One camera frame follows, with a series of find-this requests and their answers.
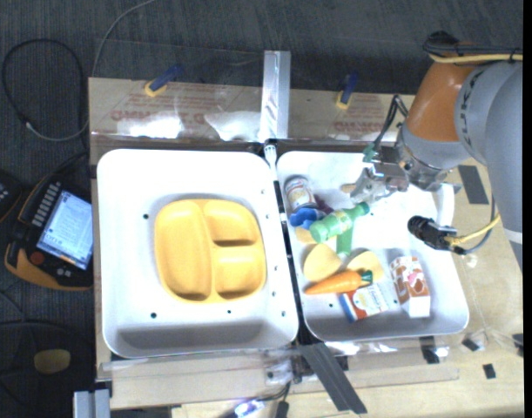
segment black cable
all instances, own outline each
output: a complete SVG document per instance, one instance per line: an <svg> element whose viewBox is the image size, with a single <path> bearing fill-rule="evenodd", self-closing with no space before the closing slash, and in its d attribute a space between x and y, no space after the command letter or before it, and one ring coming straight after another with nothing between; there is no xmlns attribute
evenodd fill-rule
<svg viewBox="0 0 532 418"><path fill-rule="evenodd" d="M20 328L20 327L26 327L30 337L31 337L31 344L33 346L34 353L37 352L37 342L35 335L33 333L34 327L39 328L49 328L49 329L56 329L62 333L65 333L69 335L71 338L73 338L75 341L82 341L86 347L90 350L93 347L93 343L89 340L85 339L85 337L81 334L75 333L73 330L70 330L67 327L62 327L57 324L53 324L50 322L43 322L43 321L37 321L37 320L27 320L27 317L25 313L22 311L22 309L10 298L10 296L2 291L0 289L0 299L5 300L9 305L12 306L12 309L14 309L18 315L20 316L19 321L10 321L10 322L0 322L0 329L5 328ZM7 378L15 377L18 375L28 375L28 376L36 376L37 378L41 378L41 374L39 374L36 370L32 370L30 368L20 368L20 369L10 369L4 372L0 372L0 388L20 407L28 409L31 416L36 417L55 417L62 415L60 412L41 412L33 406L27 404L26 402L22 401L19 397L17 397L6 385L4 385L3 381Z"/></svg>
<svg viewBox="0 0 532 418"><path fill-rule="evenodd" d="M62 175L66 176L71 173L74 173L79 166L80 161L83 158L89 158L89 153L87 151L79 152L75 155L72 155L70 158L66 159L61 165L59 165L51 175Z"/></svg>
<svg viewBox="0 0 532 418"><path fill-rule="evenodd" d="M17 51L21 50L22 48L24 48L24 47L26 47L28 45L37 44L37 43L53 44L53 45L56 45L56 46L58 46L60 48L63 48L65 51L67 51L72 56L74 64L76 65L77 74L78 74L78 83L79 83L79 87L78 87L78 89L79 89L78 90L78 104L77 104L77 128L78 128L78 131L76 133L71 134L70 136L62 137L62 138L53 138L53 137L47 137L47 136L44 136L43 134L41 134L36 128L36 125L39 124L39 121L32 119L24 111L22 111L17 106L17 103L16 103L15 99L12 97L12 93L10 91L10 87L9 87L8 81L7 81L7 74L8 74L7 70L8 70L9 64L10 64L10 60L14 57L14 55L17 53ZM22 124L24 124L24 126L28 130L33 132L36 136L38 136L41 139L48 140L48 141L55 141L55 142L64 142L64 141L68 141L68 140L71 140L71 139L79 137L81 142L82 142L82 145L83 145L84 149L88 150L89 146L88 146L87 141L86 141L86 139L84 137L84 131L86 131L86 129L88 127L88 123L89 123L89 120L88 120L88 118L86 116L87 115L87 110L86 110L86 107L85 107L86 101L87 101L87 90L86 90L87 85L86 85L85 78L84 78L84 69L83 69L83 67L82 67L82 65L80 63L80 59L78 58L76 53L68 45L66 45L66 44L64 44L62 42L59 42L58 40L53 40L53 39L49 39L49 38L36 38L36 39L26 40L25 42L22 42L20 44L17 44L15 46L13 46L6 53L6 55L4 56L3 66L2 66L2 70L1 70L1 79L2 79L2 83L3 83L4 94L6 95L10 106L12 107L14 112L16 113L18 120Z"/></svg>
<svg viewBox="0 0 532 418"><path fill-rule="evenodd" d="M286 401L286 398L289 395L289 390L291 390L290 381L285 385L285 388L281 391L282 396L280 398L276 398L281 399L281 401L277 403L277 406L275 408L275 418L286 418L287 414L289 413L289 403Z"/></svg>
<svg viewBox="0 0 532 418"><path fill-rule="evenodd" d="M383 139L389 127L391 127L391 124L394 122L397 111L399 111L405 118L408 116L408 109L405 106L405 103L403 103L401 97L396 94L391 100L391 104L389 105L389 109L387 110L386 120L384 121L384 125L381 127L380 134L373 142L375 152L378 151L381 140Z"/></svg>
<svg viewBox="0 0 532 418"><path fill-rule="evenodd" d="M459 39L451 36L446 31L436 31L427 37L422 49L436 56L445 57L448 53L454 53L461 57L466 54L522 54L522 48L510 46L492 46L476 44L460 44Z"/></svg>
<svg viewBox="0 0 532 418"><path fill-rule="evenodd" d="M289 394L290 388L291 388L291 382L289 381L285 386L283 386L283 388L279 392L276 392L268 396L256 396L248 401L268 402L268 401L281 400L280 403L286 404L286 398L287 398L287 395ZM221 418L238 418L238 415L236 414L236 412L232 411L230 414L223 415Z"/></svg>

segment blue clamp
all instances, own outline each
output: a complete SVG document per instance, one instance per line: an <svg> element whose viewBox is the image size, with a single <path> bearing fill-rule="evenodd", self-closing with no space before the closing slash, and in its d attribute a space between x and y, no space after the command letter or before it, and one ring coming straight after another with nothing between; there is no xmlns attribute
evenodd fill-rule
<svg viewBox="0 0 532 418"><path fill-rule="evenodd" d="M155 98L158 94L165 91L165 89L167 88L167 84L169 82L171 82L173 79L178 78L184 72L185 70L182 67L182 65L178 65L178 64L173 65L163 74L161 74L160 76L157 76L155 79L148 82L144 87L145 93L148 96Z"/></svg>
<svg viewBox="0 0 532 418"><path fill-rule="evenodd" d="M343 81L343 90L337 95L336 105L345 110L351 103L351 96L353 95L354 87L359 82L359 73L353 71L351 74L345 77Z"/></svg>
<svg viewBox="0 0 532 418"><path fill-rule="evenodd" d="M310 225L318 220L323 219L326 216L325 212L313 207L301 207L297 212L293 212L289 217L289 223L291 226L301 226L305 229L310 229Z"/></svg>

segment white cable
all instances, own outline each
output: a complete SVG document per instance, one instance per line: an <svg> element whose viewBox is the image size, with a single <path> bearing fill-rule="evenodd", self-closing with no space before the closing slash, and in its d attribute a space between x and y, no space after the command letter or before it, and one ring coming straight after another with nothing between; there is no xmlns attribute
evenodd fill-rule
<svg viewBox="0 0 532 418"><path fill-rule="evenodd" d="M74 138L77 138L78 136L80 136L84 132L84 130L88 127L89 123L90 123L89 120L86 121L79 131L77 131L76 133L74 133L74 134L72 134L70 136L65 136L63 138L53 138L53 137L50 137L50 136L45 136L42 133L39 133L39 131L37 131L33 127L33 125L31 125L31 123L29 123L29 122L25 123L25 127L29 131L31 131L34 135L36 135L38 138L44 139L45 141L61 142L61 141L70 141L71 139L74 139Z"/></svg>
<svg viewBox="0 0 532 418"><path fill-rule="evenodd" d="M105 32L105 35L103 36L103 39L101 40L101 44L99 44L99 48L98 48L98 52L95 56L95 62L93 64L93 68L91 70L91 76L92 77L95 77L95 71L96 71L96 68L98 66L98 62L99 62L99 57L101 56L101 50L103 49L103 45L105 43L105 41L109 38L109 36L111 35L112 31L115 29L115 27L117 26L118 22L120 22L124 17L126 17L128 14L130 14L131 12L133 12L134 10L139 10L140 8L146 6L147 4L150 4L150 3L154 3L154 2L157 2L158 0L148 0L147 2L143 2L143 3L140 3L140 4L137 4L136 6L133 6L132 8L130 8L129 10L126 10L125 12L123 12L120 16L118 16L116 18L116 20L111 24L111 26L109 27L109 29L107 30L107 32Z"/></svg>

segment metal bracket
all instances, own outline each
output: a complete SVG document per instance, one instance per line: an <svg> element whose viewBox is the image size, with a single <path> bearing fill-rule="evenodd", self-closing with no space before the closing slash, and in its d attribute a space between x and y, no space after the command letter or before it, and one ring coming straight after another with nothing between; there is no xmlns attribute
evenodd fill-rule
<svg viewBox="0 0 532 418"><path fill-rule="evenodd" d="M259 140L287 138L291 90L291 53L266 51Z"/></svg>
<svg viewBox="0 0 532 418"><path fill-rule="evenodd" d="M440 356L438 355L438 347L434 336L422 336L419 339L421 343L422 356L428 364L439 364Z"/></svg>
<svg viewBox="0 0 532 418"><path fill-rule="evenodd" d="M111 418L110 398L106 388L94 392L74 392L74 418Z"/></svg>

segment yellow cable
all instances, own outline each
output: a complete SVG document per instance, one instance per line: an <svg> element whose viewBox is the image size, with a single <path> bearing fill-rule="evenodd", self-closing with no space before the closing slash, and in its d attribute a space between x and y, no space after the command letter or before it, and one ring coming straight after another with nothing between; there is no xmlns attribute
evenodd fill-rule
<svg viewBox="0 0 532 418"><path fill-rule="evenodd" d="M474 239L475 237L478 237L479 235L483 235L486 231L492 229L494 226L498 224L500 221L501 216L498 213L490 223L488 223L486 226L484 226L482 229L479 229L478 231L474 233L470 233L469 235L463 235L462 237L445 237L445 240L452 246L460 245L461 243L464 243L466 241L469 241L471 239Z"/></svg>
<svg viewBox="0 0 532 418"><path fill-rule="evenodd" d="M475 56L441 57L429 54L430 58L440 64L465 64L469 62L489 62L495 60L515 60L522 62L523 54L478 54Z"/></svg>

